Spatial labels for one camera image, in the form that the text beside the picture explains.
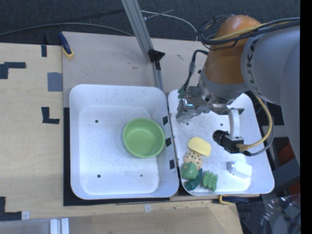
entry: white cable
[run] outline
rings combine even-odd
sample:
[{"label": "white cable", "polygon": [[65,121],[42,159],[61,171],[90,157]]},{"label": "white cable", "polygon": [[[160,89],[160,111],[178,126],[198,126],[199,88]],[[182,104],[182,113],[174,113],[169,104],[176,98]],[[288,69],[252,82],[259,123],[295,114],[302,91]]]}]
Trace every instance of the white cable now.
[{"label": "white cable", "polygon": [[148,14],[153,14],[153,15],[160,15],[160,16],[169,17],[169,18],[174,18],[174,19],[183,21],[183,22],[187,23],[189,26],[191,26],[191,27],[193,28],[193,30],[195,31],[195,33],[197,32],[197,31],[196,31],[196,28],[195,28],[190,22],[186,21],[185,19],[178,18],[178,17],[171,16],[171,15],[167,15],[167,14],[164,14],[164,13],[156,13],[156,12],[145,11],[145,10],[141,10],[141,12],[143,12],[143,13],[148,13]]}]

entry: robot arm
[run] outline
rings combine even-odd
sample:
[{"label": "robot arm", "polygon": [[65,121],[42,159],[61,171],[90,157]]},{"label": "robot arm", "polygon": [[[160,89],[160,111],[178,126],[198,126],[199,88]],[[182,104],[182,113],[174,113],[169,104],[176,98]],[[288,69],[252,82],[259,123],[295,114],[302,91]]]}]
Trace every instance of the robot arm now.
[{"label": "robot arm", "polygon": [[[223,23],[214,39],[208,40],[203,33],[216,20]],[[232,110],[242,113],[244,109],[228,106],[242,93],[251,91],[257,98],[281,106],[299,162],[300,19],[260,24],[248,16],[221,16],[202,24],[197,35],[204,45],[210,46],[210,52],[198,86],[183,86],[179,90],[177,121],[186,123],[210,111],[218,115],[231,115]],[[232,142],[230,136],[231,133],[218,132],[214,140],[224,146],[221,137],[229,138],[230,143],[225,139],[225,149],[237,153],[242,141]]]}]

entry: wooden table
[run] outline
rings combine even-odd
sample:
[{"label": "wooden table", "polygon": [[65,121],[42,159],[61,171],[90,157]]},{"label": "wooden table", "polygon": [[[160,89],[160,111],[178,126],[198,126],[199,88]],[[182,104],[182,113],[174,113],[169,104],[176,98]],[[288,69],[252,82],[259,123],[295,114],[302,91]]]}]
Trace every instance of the wooden table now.
[{"label": "wooden table", "polygon": [[[1,43],[0,53],[0,64],[26,63],[0,79],[0,196],[6,197],[6,212],[69,217],[73,233],[242,233],[235,205],[214,204],[211,196],[64,207],[63,94],[49,91],[47,78],[62,73],[61,47]],[[43,123],[42,107],[59,124]]]}]

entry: dark green toy cucumber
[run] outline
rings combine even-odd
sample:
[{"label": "dark green toy cucumber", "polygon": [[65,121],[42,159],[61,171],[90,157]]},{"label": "dark green toy cucumber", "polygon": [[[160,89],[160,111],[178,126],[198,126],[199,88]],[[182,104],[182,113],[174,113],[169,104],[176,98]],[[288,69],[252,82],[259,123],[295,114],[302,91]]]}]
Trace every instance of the dark green toy cucumber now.
[{"label": "dark green toy cucumber", "polygon": [[185,189],[188,191],[194,190],[199,185],[202,176],[203,176],[203,169],[200,168],[196,179],[189,180],[185,183],[184,185]]}]

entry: metal bar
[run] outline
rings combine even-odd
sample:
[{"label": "metal bar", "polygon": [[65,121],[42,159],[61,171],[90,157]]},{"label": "metal bar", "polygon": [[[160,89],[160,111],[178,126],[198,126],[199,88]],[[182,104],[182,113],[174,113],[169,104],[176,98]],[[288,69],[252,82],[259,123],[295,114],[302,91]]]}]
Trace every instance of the metal bar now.
[{"label": "metal bar", "polygon": [[[141,13],[139,4],[137,0],[121,0],[123,7],[127,13],[129,22],[132,26],[132,30],[136,36],[140,49],[147,59],[148,62],[151,62],[148,56],[148,51],[153,48],[153,44],[150,38],[150,35],[147,31],[146,24],[144,22],[143,15]],[[163,84],[161,78],[160,70],[156,69],[156,64],[153,62],[153,71],[155,77],[156,87],[163,91]]]}]

